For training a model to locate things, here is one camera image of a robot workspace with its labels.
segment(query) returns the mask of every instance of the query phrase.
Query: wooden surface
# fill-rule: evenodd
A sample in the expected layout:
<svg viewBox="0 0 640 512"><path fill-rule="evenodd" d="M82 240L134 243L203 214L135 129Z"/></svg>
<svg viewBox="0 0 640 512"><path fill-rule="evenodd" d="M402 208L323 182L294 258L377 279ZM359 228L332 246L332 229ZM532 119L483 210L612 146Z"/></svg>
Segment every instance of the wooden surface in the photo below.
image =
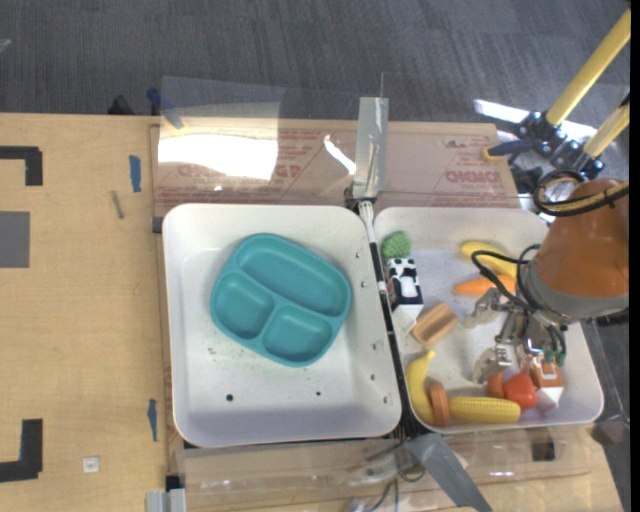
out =
<svg viewBox="0 0 640 512"><path fill-rule="evenodd" d="M24 162L0 160L0 211L31 212L29 268L0 268L0 462L19 458L23 419L44 425L43 470L38 479L0 483L1 511L144 510L145 493L164 487L157 237L150 229L149 132L156 123L0 114L0 145L38 146L44 158L42 187L25 187ZM133 191L130 155L141 161L140 192ZM157 441L150 400L157 402ZM576 471L483 481L489 503L495 510L622 510L601 446L580 432ZM474 451L461 448L464 457ZM83 471L89 456L100 457L96 473ZM402 489L400 510L452 506L442 491ZM291 507L303 509L343 510L344 501ZM380 510L393 510L392 501Z"/></svg>

